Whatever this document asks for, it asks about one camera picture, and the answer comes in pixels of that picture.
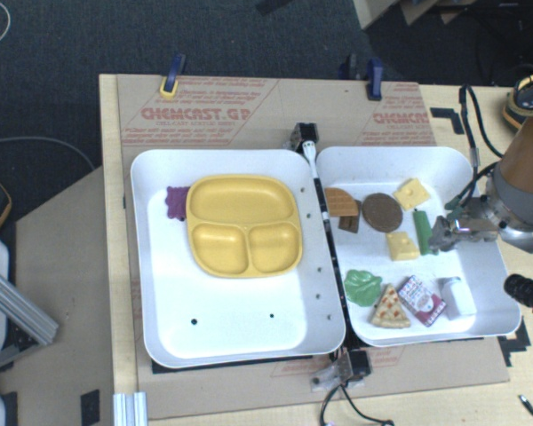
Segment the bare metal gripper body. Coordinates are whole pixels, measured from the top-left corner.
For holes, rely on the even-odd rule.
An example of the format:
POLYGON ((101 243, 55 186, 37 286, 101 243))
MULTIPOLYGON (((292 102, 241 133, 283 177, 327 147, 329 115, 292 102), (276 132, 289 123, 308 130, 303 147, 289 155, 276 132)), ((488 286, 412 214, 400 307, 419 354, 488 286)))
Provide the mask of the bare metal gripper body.
POLYGON ((454 241, 494 241, 499 227, 489 205, 488 196, 483 194, 451 211, 447 215, 451 238, 454 241))

